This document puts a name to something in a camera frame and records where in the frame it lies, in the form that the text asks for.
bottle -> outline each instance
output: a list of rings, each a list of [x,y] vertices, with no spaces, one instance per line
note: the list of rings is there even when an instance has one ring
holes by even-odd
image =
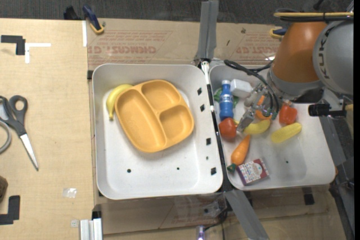
[[[234,117],[234,113],[232,111],[232,103],[233,97],[230,92],[230,81],[223,80],[222,81],[223,90],[220,94],[220,120],[223,121],[225,118]]]

scissor blade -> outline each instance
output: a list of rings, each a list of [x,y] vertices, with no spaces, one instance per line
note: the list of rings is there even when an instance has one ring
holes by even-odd
[[[29,140],[29,137],[27,134],[23,134],[22,136],[20,136],[21,140],[22,140],[22,143],[24,144],[25,146],[25,149],[32,161],[32,163],[34,164],[36,170],[39,170],[39,166],[38,166],[38,163],[36,161],[36,158],[35,158],[35,154],[34,154],[34,151],[33,151],[33,148],[32,148],[32,145],[30,144],[30,140]]]

orange tray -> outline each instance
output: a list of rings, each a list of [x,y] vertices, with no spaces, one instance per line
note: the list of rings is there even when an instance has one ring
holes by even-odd
[[[115,112],[132,144],[143,152],[157,152],[187,138],[194,119],[176,87],[150,80],[119,94]]]

metal ring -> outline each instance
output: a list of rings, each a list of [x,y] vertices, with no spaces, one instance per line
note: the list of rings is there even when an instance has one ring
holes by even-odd
[[[7,147],[9,147],[9,145],[11,143],[11,133],[10,133],[9,126],[7,126],[7,124],[5,122],[0,121],[0,126],[3,126],[7,133],[7,139],[5,141],[5,144],[2,147],[0,147],[0,154],[1,154],[2,152],[4,152],[7,149]]]

table surface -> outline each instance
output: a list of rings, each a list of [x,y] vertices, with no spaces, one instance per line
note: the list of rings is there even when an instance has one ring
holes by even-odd
[[[0,95],[10,98],[19,94],[28,99],[25,127],[39,164],[36,171],[12,130],[11,145],[0,154],[0,175],[8,181],[0,214],[7,213],[8,198],[19,195],[20,219],[0,225],[1,238],[79,239],[72,221],[91,219],[94,207],[88,51],[83,44],[83,21],[0,19],[0,27],[1,35],[21,35],[27,43],[51,44],[31,47],[27,64],[25,56],[15,55],[15,44],[0,43]],[[68,188],[76,189],[75,197],[64,193]],[[299,197],[301,193],[288,195],[292,201]],[[270,239],[346,239],[329,192],[321,188],[315,190],[314,197],[316,205],[297,214],[289,210],[294,210],[293,204],[283,203],[287,209],[284,212],[280,203],[272,207],[282,210],[282,216],[273,217],[269,214],[273,210],[261,201],[255,202],[255,212]],[[246,239],[234,217],[229,217],[223,228],[226,239]],[[195,229],[106,235],[104,239],[170,237],[191,239]],[[208,232],[207,239],[222,237],[219,225]]]

